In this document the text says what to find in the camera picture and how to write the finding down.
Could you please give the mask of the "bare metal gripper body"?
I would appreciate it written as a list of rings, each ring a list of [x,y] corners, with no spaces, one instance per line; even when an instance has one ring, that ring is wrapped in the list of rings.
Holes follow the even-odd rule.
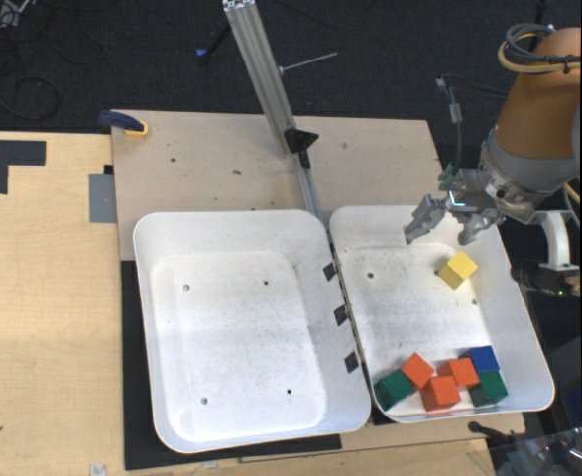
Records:
[[[447,209],[460,219],[478,216],[492,223],[513,218],[527,223],[537,207],[537,195],[495,169],[459,169],[442,180]]]

